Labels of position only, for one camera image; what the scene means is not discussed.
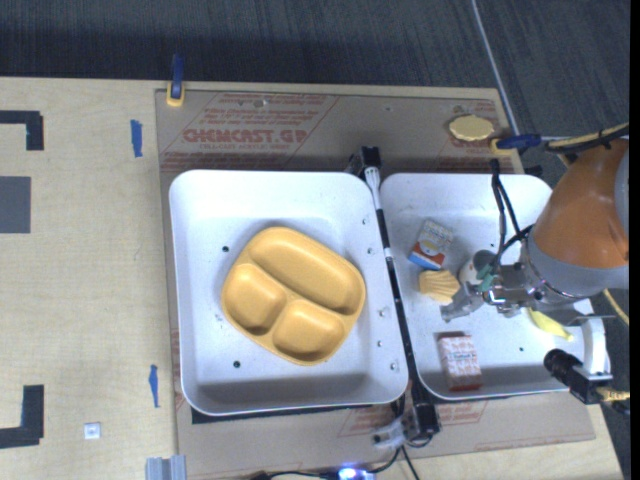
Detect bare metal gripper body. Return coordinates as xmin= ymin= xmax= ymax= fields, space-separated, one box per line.
xmin=474 ymin=262 xmax=571 ymax=318

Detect yellow shell-shaped biscuit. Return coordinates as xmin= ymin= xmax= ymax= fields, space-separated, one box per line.
xmin=418 ymin=269 xmax=461 ymax=305

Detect yellow banana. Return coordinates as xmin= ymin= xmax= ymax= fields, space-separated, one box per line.
xmin=527 ymin=307 xmax=575 ymax=343

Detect white and blue carton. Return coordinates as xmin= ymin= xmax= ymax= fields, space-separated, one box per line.
xmin=407 ymin=218 xmax=455 ymax=272

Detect orange and white packet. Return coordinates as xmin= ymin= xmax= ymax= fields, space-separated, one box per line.
xmin=437 ymin=331 xmax=485 ymax=393

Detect white plastic tray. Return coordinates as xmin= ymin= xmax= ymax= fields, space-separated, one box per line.
xmin=378 ymin=171 xmax=609 ymax=402
xmin=168 ymin=168 xmax=410 ymax=417

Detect thin black and white rod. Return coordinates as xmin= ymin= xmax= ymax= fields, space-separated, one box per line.
xmin=364 ymin=165 xmax=427 ymax=409

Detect pale yellow round biscuit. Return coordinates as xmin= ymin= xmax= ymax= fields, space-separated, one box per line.
xmin=448 ymin=114 xmax=496 ymax=143

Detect orange divided plate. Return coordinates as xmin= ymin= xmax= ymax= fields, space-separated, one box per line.
xmin=220 ymin=225 xmax=368 ymax=367

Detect brown cardboard board red print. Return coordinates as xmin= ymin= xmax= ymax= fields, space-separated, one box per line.
xmin=153 ymin=87 xmax=597 ymax=462

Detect black cylinder on white bracket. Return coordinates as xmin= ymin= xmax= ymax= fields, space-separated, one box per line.
xmin=543 ymin=315 xmax=614 ymax=404

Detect black block with thin wires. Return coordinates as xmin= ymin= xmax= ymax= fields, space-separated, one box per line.
xmin=372 ymin=398 xmax=442 ymax=450
xmin=344 ymin=145 xmax=384 ymax=177

